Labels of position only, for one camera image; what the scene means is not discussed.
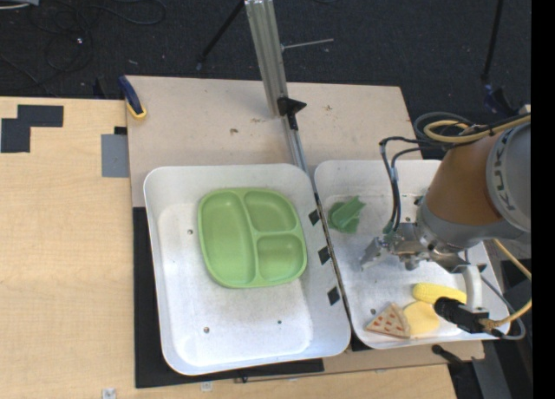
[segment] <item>black bracket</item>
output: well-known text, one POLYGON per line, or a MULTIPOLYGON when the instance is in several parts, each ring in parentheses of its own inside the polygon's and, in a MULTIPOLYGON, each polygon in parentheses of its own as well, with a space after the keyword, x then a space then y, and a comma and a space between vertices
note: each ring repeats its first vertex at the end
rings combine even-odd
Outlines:
POLYGON ((287 115, 287 121, 289 122, 289 127, 298 131, 297 118, 295 114, 301 109, 306 107, 306 103, 302 101, 293 100, 289 97, 279 97, 277 99, 277 109, 279 114, 283 117, 287 115))

